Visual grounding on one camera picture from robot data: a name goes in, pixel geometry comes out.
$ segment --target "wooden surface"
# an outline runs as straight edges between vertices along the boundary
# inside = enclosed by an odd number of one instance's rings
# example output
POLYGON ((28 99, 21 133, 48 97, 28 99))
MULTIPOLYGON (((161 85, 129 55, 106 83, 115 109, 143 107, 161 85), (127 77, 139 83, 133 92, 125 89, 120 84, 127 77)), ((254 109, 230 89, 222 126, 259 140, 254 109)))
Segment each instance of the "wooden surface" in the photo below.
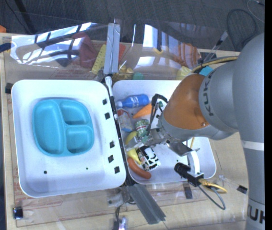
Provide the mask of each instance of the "wooden surface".
MULTIPOLYGON (((237 55, 234 52, 219 51, 218 57, 237 55)), ((1 115, 2 115, 2 131, 3 131, 3 167, 4 167, 4 185, 5 185, 5 207, 6 207, 6 227, 8 230, 17 229, 17 221, 13 218, 12 209, 15 207, 14 189, 17 185, 13 184, 13 156, 15 156, 14 140, 10 135, 13 130, 11 122, 12 111, 11 95, 5 93, 6 87, 6 68, 9 65, 5 64, 4 54, 0 55, 0 93, 1 93, 1 115)), ((224 140, 210 140, 213 155, 217 165, 215 176, 211 180, 223 178, 227 194, 222 194, 225 201, 226 210, 221 210, 216 207, 208 199, 200 200, 191 203, 174 204, 162 206, 161 209, 166 215, 164 222, 159 222, 155 225, 148 225, 142 213, 135 209, 120 213, 120 217, 127 218, 128 229, 138 230, 163 230, 163 229, 188 229, 191 230, 221 230, 221 229, 244 229, 246 219, 246 209, 248 196, 237 191, 238 185, 248 187, 247 169, 244 159, 244 153, 240 144, 239 134, 236 133, 224 140)), ((28 219, 28 226, 23 226, 20 229, 35 229, 35 230, 77 230, 77 229, 106 229, 110 230, 113 227, 115 218, 113 214, 104 214, 94 217, 85 217, 78 219, 69 219, 46 224, 32 225, 28 219)))

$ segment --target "divided blue plate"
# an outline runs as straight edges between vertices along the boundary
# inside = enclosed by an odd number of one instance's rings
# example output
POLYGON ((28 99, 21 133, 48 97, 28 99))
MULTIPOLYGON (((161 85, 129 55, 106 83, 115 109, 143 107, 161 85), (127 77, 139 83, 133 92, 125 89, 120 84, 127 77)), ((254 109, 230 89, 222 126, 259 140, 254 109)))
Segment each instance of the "divided blue plate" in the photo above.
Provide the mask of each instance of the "divided blue plate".
POLYGON ((82 154, 94 144, 89 111, 75 100, 39 101, 33 109, 32 125, 36 145, 50 156, 82 154))

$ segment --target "toy carrot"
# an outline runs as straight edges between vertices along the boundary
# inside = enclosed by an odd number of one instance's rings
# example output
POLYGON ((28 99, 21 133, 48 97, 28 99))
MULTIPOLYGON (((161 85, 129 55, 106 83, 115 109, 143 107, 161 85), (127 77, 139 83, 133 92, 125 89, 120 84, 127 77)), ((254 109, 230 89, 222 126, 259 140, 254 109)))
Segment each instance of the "toy carrot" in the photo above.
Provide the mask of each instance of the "toy carrot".
POLYGON ((151 114, 151 110, 152 110, 152 104, 149 103, 146 106, 144 106, 143 108, 141 108, 132 118, 138 118, 138 117, 142 117, 142 116, 151 114))

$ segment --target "brown toy sausage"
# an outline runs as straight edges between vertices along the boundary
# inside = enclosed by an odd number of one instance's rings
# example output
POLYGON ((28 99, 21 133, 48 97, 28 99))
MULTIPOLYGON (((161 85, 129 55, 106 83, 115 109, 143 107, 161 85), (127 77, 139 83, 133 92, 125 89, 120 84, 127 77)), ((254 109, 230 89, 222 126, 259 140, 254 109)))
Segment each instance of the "brown toy sausage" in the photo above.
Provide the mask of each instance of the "brown toy sausage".
POLYGON ((136 164, 134 159, 132 159, 131 157, 127 158, 127 162, 128 162, 128 165, 129 165, 130 169, 132 171, 134 171, 137 175, 139 175, 139 176, 141 176, 141 177, 143 177, 144 179, 147 179, 147 180, 152 177, 151 173, 139 168, 139 166, 136 164))

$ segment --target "plastic bottle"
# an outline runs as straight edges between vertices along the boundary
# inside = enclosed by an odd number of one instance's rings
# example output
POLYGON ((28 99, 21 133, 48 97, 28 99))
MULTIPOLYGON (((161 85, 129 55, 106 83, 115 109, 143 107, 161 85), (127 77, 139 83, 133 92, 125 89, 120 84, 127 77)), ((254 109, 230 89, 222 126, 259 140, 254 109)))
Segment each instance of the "plastic bottle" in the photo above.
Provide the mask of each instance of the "plastic bottle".
POLYGON ((149 97, 146 94, 139 94, 129 96, 125 100, 117 102, 117 108, 134 108, 139 106, 145 106, 148 103, 150 103, 149 97))

